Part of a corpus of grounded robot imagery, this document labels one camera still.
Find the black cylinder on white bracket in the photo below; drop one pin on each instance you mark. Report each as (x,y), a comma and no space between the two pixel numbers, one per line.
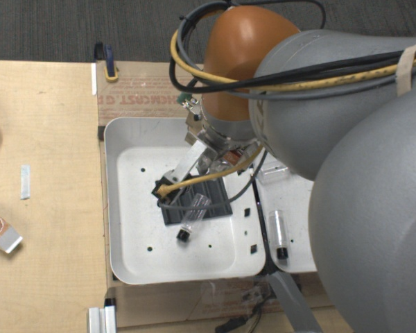
(213,193)

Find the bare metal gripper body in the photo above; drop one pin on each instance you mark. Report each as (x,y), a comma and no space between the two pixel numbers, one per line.
(225,147)

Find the white plastic tray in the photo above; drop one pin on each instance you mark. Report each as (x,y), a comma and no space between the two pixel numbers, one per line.
(142,206)
(297,203)

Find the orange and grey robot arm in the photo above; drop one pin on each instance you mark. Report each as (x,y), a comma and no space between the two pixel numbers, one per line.
(333,123)

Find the brown cardboard board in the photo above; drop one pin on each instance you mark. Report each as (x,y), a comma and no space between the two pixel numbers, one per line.
(142,95)

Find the brown and white carton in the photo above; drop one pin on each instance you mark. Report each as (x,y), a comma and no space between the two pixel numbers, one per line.
(1,231)

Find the thin black rod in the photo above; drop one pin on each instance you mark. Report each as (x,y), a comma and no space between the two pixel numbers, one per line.
(260,207)

